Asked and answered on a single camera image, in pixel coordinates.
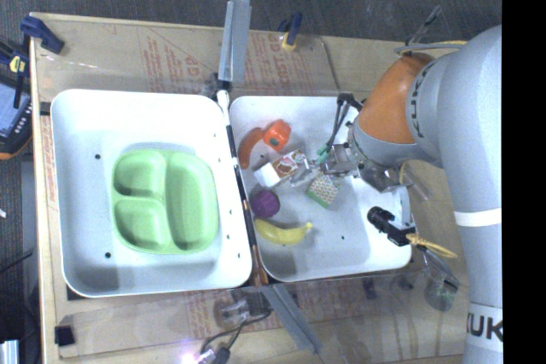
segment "cable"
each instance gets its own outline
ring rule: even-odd
[[[257,323],[258,321],[262,321],[264,319],[266,319],[267,317],[269,317],[271,315],[271,311],[268,310],[266,313],[262,314],[261,316],[253,319],[253,320],[245,320],[245,321],[242,321],[238,327],[234,327],[233,329],[229,329],[228,331],[225,331],[225,332],[221,332],[221,333],[217,333],[216,335],[208,338],[207,340],[205,340],[205,343],[203,343],[203,345],[201,346],[201,350],[200,350],[200,353],[201,354],[204,354],[205,353],[205,350],[207,348],[207,346],[212,343],[214,340],[220,338],[220,337],[224,337],[226,335],[230,335],[230,334],[234,334],[233,337],[229,340],[228,342],[228,345],[226,346],[226,349],[229,350],[229,348],[231,346],[233,346],[233,343],[237,340],[237,338],[239,337],[239,334],[241,333],[243,327],[245,326],[249,326],[249,325],[252,325],[253,323]]]
[[[406,163],[408,161],[404,161],[404,163],[400,166],[400,175],[398,176],[398,183],[400,185],[404,184],[404,170],[406,170]]]
[[[421,26],[419,26],[419,29],[417,29],[417,32],[413,35],[413,37],[410,37],[406,40],[406,46],[409,46],[413,43],[419,43],[421,38],[423,38],[423,36],[427,33],[428,27],[436,20],[441,12],[442,7],[440,5],[435,6],[432,13],[430,13],[425,22]]]
[[[328,154],[330,153],[330,149],[334,145],[335,136],[338,134],[341,125],[343,124],[343,121],[345,120],[345,117],[349,113],[349,107],[351,106],[360,106],[362,105],[355,101],[354,97],[351,94],[347,93],[341,93],[338,96],[337,100],[337,107],[335,109],[335,117],[334,117],[334,127],[332,129],[332,135],[328,139],[324,145],[317,150],[318,154],[318,163],[324,162]]]
[[[460,49],[466,43],[466,41],[442,41],[439,43],[409,44],[407,46],[397,47],[394,50],[394,53],[397,55],[403,55],[404,53],[411,52],[413,50]]]
[[[0,292],[0,297],[2,297],[3,299],[7,298],[8,300],[11,300],[14,303],[15,302],[19,303],[17,301],[16,297],[12,296],[10,294]],[[34,311],[31,309],[30,305],[27,302],[23,301],[21,306],[27,312],[27,315],[30,316],[30,318],[32,319],[32,324],[34,325],[34,327],[30,330],[30,332],[26,333],[23,337],[18,339],[19,343],[23,344],[30,337],[32,337],[32,336],[34,336],[34,335],[36,335],[37,333],[40,332],[40,322],[39,322],[38,316],[34,313]],[[38,341],[38,351],[36,353],[36,356],[34,357],[33,364],[37,364],[39,362],[39,359],[42,356],[42,353],[41,353],[40,350],[41,349],[39,347],[39,341]]]
[[[23,253],[21,255],[21,257],[15,259],[14,261],[12,261],[11,263],[7,263],[5,266],[2,266],[0,268],[0,274],[8,271],[9,269],[11,269],[13,266],[15,266],[16,264],[18,263],[21,263],[22,261],[25,261],[27,258],[31,257],[32,254],[33,254],[34,250],[33,249],[29,249],[28,251],[26,251],[25,253]]]
[[[446,249],[445,247],[431,241],[425,240],[419,234],[407,234],[406,238],[411,245],[426,247],[429,251],[436,253],[436,255],[440,255],[441,257],[457,258],[457,254],[453,251],[450,251],[449,249]]]

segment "black wire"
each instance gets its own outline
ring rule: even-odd
[[[0,292],[0,296],[2,296],[4,299],[7,298],[7,299],[10,299],[12,301],[17,301],[16,297],[12,296],[10,294]],[[34,313],[34,311],[31,309],[30,305],[27,302],[23,301],[21,306],[27,312],[27,314],[30,315],[30,317],[32,319],[32,324],[34,325],[34,328],[31,329],[31,331],[29,333],[27,333],[23,337],[19,338],[19,340],[18,340],[19,343],[23,344],[30,337],[33,337],[34,335],[36,335],[37,333],[40,332],[40,322],[39,322],[38,316]],[[41,352],[41,349],[39,347],[39,342],[38,342],[38,351],[36,352],[36,356],[34,357],[33,364],[38,364],[41,357],[42,357],[42,352]]]
[[[16,264],[18,263],[21,263],[23,261],[25,261],[27,258],[31,257],[33,254],[33,249],[29,249],[28,251],[26,251],[25,253],[23,253],[21,255],[21,257],[15,259],[14,261],[12,261],[11,263],[8,263],[6,264],[5,266],[2,266],[2,268],[0,269],[0,274],[8,271],[9,269],[11,269],[13,266],[15,266]]]
[[[340,115],[340,110],[342,106],[343,106],[343,102],[338,102],[338,107],[335,111],[334,129],[332,131],[332,136],[330,136],[328,142],[326,143],[326,150],[328,152],[334,145],[335,136],[338,134],[338,131],[340,130],[340,127],[343,124],[343,121],[345,120],[347,113],[349,112],[349,104],[346,103],[345,106],[343,107],[343,113],[341,113]]]
[[[228,346],[226,347],[226,349],[229,350],[229,348],[231,346],[233,346],[233,343],[237,340],[237,337],[239,337],[239,334],[241,333],[243,327],[252,325],[253,323],[256,323],[258,321],[262,321],[262,320],[266,319],[267,317],[269,317],[270,315],[271,315],[271,311],[267,311],[266,313],[262,314],[261,316],[259,316],[256,319],[253,319],[253,320],[250,320],[250,321],[245,320],[245,321],[241,322],[238,327],[234,327],[233,329],[229,329],[228,331],[225,331],[225,332],[217,333],[213,337],[208,338],[205,341],[205,343],[203,343],[203,345],[201,346],[200,353],[201,354],[205,353],[206,347],[210,343],[212,343],[214,340],[216,340],[216,339],[218,339],[220,337],[224,337],[226,335],[230,335],[231,333],[234,333],[235,335],[231,338],[231,340],[228,343]]]

